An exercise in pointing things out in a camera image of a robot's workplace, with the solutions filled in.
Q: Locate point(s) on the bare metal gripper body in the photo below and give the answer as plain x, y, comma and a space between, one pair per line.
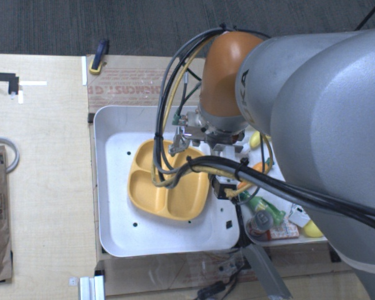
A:
193, 127

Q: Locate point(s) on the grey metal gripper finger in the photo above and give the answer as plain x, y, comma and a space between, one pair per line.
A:
178, 145

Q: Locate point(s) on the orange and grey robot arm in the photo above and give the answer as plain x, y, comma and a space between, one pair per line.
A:
315, 111

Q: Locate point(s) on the yellow divided plate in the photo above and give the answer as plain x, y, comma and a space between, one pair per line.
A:
145, 192

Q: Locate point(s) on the yellow banana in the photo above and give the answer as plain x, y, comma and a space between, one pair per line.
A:
255, 139

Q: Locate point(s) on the orange carrot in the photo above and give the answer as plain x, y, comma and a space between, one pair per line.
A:
258, 167

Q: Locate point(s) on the white plastic tray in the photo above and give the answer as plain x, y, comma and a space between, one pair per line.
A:
118, 198
270, 175

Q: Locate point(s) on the thin black rod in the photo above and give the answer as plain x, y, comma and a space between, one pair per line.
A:
239, 219

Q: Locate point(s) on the green plastic bottle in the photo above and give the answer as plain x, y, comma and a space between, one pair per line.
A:
262, 204

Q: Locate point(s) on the small can, grey lid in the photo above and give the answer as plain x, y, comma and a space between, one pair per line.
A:
262, 220

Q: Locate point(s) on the orange and white packet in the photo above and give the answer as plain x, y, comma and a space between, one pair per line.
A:
284, 231

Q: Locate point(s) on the small white carton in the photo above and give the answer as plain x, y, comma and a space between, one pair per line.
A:
299, 216

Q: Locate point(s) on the yellow lemon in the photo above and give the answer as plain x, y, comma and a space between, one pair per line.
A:
312, 230

